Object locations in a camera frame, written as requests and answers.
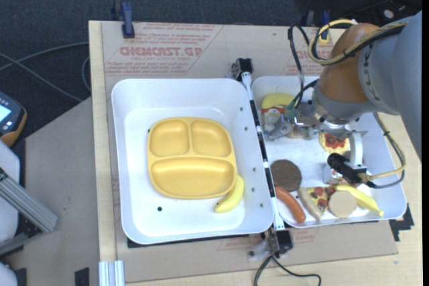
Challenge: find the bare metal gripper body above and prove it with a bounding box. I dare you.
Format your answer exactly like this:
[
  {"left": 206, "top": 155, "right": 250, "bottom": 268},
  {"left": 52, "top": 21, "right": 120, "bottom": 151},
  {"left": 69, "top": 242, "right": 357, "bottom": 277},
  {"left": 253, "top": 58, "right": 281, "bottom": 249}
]
[{"left": 290, "top": 102, "right": 351, "bottom": 133}]

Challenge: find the red and white small can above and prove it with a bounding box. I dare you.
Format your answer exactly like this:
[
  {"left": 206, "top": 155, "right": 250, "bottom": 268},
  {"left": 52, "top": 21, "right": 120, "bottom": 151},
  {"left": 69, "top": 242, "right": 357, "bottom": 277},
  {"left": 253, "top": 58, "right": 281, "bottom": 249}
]
[{"left": 261, "top": 106, "right": 286, "bottom": 133}]

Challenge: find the beige toy bread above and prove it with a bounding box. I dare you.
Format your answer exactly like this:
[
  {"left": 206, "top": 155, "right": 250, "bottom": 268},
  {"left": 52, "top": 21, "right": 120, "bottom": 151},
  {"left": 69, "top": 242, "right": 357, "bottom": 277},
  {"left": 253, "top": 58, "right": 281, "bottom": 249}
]
[{"left": 288, "top": 127, "right": 320, "bottom": 141}]

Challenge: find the thin black and white rod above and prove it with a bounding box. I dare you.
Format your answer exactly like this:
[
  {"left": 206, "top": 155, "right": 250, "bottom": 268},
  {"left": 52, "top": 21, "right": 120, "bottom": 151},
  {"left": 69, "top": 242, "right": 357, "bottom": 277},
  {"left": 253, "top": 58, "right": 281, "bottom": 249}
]
[{"left": 243, "top": 72, "right": 286, "bottom": 230}]

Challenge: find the yellow banana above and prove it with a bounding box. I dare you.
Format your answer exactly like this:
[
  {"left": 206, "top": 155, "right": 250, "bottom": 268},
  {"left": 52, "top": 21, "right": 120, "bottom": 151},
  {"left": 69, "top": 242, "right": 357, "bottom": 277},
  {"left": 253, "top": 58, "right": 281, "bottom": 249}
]
[
  {"left": 214, "top": 174, "right": 245, "bottom": 214},
  {"left": 334, "top": 184, "right": 385, "bottom": 218},
  {"left": 261, "top": 92, "right": 296, "bottom": 110}
]

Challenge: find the yellow round pizza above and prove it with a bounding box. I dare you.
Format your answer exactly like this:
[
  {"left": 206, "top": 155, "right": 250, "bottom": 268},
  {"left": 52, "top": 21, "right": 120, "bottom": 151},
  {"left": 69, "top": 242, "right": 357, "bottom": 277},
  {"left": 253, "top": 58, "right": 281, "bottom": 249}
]
[{"left": 318, "top": 132, "right": 351, "bottom": 155}]

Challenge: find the white plastic tray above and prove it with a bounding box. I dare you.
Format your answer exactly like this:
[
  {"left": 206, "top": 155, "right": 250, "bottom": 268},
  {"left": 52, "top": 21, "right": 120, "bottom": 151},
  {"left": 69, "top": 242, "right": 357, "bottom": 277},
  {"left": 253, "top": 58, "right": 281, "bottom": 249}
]
[
  {"left": 251, "top": 76, "right": 408, "bottom": 229},
  {"left": 111, "top": 78, "right": 275, "bottom": 244}
]

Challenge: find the brown round biscuit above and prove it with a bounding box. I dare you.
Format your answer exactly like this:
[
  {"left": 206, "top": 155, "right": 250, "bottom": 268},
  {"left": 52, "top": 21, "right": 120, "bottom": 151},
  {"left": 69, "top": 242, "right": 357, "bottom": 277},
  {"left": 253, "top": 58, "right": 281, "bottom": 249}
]
[{"left": 270, "top": 159, "right": 302, "bottom": 192}]

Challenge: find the white and red small carton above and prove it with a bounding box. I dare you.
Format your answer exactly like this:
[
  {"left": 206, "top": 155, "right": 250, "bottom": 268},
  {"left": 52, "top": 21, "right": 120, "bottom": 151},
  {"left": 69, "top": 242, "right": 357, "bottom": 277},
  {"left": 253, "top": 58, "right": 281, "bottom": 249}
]
[{"left": 330, "top": 168, "right": 351, "bottom": 186}]

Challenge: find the orange sausage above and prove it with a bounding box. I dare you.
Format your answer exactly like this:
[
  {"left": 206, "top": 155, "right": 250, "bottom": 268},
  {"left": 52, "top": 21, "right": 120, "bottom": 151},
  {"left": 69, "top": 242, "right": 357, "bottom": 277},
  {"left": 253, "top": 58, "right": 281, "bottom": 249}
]
[{"left": 274, "top": 186, "right": 307, "bottom": 224}]

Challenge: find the pizza slice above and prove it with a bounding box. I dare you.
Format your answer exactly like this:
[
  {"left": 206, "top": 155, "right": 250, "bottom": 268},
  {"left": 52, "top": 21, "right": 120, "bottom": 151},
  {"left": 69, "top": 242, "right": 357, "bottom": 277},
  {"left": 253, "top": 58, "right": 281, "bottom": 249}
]
[{"left": 298, "top": 186, "right": 332, "bottom": 220}]

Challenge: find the yellow divided plate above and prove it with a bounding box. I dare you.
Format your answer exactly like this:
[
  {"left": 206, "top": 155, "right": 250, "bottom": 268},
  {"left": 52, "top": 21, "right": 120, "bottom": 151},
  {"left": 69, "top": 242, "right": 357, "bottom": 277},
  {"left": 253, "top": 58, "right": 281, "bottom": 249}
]
[{"left": 146, "top": 117, "right": 238, "bottom": 200}]

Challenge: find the beige round biscuit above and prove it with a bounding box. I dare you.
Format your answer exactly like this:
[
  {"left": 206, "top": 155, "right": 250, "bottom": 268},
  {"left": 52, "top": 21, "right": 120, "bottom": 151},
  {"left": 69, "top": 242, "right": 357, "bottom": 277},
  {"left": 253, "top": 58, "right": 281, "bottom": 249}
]
[{"left": 327, "top": 190, "right": 358, "bottom": 219}]

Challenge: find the brown cardboard board red print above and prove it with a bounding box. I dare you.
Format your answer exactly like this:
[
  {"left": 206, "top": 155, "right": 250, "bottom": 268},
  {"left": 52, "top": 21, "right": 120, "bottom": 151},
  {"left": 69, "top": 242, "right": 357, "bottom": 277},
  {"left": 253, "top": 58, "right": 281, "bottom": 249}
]
[{"left": 100, "top": 21, "right": 400, "bottom": 283}]

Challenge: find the black cylinder on white bracket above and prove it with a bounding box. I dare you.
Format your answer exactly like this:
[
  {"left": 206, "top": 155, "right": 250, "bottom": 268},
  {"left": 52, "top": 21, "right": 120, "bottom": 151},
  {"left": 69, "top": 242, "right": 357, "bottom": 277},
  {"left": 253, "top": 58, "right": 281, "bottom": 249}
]
[{"left": 326, "top": 130, "right": 369, "bottom": 184}]

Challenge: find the black block with thin wires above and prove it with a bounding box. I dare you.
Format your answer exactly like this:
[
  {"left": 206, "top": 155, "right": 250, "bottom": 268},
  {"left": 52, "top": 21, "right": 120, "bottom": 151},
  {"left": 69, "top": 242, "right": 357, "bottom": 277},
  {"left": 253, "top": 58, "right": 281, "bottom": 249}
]
[
  {"left": 230, "top": 58, "right": 253, "bottom": 82},
  {"left": 267, "top": 229, "right": 294, "bottom": 258}
]

